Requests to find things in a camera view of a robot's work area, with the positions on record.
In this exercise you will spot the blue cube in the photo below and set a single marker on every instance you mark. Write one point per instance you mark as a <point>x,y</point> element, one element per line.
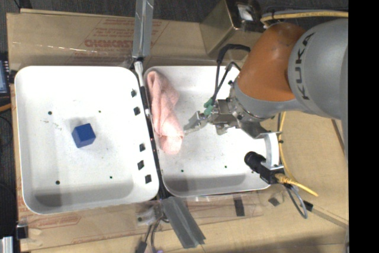
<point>83,135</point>

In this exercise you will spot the brown cardboard board red print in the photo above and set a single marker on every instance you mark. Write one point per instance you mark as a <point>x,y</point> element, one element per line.
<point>59,38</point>

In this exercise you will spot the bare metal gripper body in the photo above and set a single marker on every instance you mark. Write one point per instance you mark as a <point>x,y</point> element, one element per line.
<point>225,115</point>

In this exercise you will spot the black cylinder on white bracket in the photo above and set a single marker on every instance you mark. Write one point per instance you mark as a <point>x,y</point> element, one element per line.
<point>260,166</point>

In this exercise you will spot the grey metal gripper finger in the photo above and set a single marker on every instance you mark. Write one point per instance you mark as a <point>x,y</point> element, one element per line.
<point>198,117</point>
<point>191,128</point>

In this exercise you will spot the pink cloth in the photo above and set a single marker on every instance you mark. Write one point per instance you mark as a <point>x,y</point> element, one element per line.
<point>163,109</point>

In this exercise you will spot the white plastic tray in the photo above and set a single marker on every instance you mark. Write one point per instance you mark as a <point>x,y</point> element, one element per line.
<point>207,154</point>
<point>89,172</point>

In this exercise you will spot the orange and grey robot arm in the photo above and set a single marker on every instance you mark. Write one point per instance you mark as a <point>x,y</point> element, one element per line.
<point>311,68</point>

